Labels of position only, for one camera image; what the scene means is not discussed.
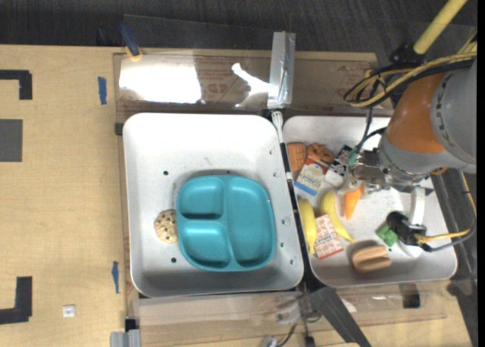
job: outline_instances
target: wooden surface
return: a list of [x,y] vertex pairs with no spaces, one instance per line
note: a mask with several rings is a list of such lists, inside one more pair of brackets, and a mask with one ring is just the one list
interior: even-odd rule
[[[114,134],[113,54],[118,48],[0,45],[0,69],[33,74],[33,100],[0,80],[0,119],[23,120],[23,160],[0,163],[0,308],[14,305],[15,279],[33,277],[33,316],[0,325],[1,346],[109,345],[122,330],[127,301],[120,171]],[[98,77],[108,84],[101,105]],[[118,262],[120,293],[111,275]],[[446,317],[364,327],[373,345],[470,345],[456,300]],[[76,317],[62,317],[63,305]],[[318,345],[342,344],[335,331]],[[207,347],[257,346],[260,339]],[[287,344],[302,344],[294,336]]]

